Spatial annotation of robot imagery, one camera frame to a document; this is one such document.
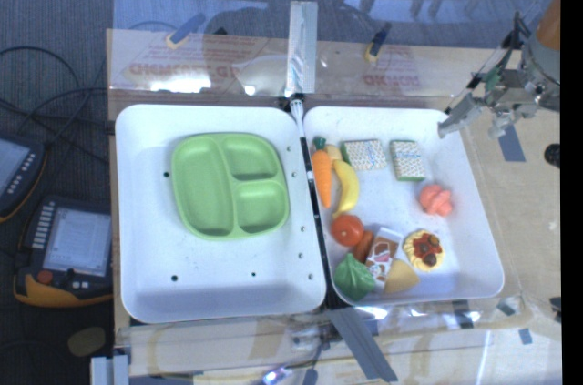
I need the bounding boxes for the yellow banana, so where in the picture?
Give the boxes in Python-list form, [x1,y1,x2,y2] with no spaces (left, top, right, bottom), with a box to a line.
[331,158,362,219]

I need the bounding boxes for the brown cardboard board red print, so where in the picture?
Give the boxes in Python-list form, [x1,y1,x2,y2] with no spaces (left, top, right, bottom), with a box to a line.
[106,27,562,377]

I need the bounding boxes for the orange sausage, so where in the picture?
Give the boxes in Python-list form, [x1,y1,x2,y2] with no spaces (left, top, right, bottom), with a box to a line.
[352,229,376,265]

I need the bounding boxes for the white printed carton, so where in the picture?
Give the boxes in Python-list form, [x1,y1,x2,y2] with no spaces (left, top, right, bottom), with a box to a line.
[364,226,405,283]

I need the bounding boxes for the yellow bread wedge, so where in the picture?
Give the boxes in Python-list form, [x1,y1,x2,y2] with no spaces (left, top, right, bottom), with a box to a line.
[383,258,421,296]

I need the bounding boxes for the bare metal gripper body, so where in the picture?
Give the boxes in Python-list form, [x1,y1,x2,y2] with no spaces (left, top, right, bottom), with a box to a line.
[484,67,562,121]

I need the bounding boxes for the white plastic tray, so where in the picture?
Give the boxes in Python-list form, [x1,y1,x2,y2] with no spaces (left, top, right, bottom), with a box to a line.
[114,102,328,325]
[302,105,506,308]

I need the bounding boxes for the yellow pasta with meatballs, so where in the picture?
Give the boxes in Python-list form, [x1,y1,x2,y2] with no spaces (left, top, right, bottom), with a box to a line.
[402,228,446,273]

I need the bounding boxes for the green lettuce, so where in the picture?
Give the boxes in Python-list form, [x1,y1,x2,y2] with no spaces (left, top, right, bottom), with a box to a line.
[332,252,377,303]

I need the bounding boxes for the orange carrot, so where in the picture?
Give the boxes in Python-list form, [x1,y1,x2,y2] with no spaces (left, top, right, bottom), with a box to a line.
[310,136,334,210]

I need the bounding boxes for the pink toy shrimp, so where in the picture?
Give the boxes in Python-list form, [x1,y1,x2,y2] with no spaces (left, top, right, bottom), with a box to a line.
[418,183,454,218]

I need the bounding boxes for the red tomato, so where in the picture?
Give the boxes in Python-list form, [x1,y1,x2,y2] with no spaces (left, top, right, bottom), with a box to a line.
[330,213,366,248]

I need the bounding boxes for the green divided plate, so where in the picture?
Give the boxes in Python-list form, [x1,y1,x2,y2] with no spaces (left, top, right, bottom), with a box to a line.
[170,132,292,243]

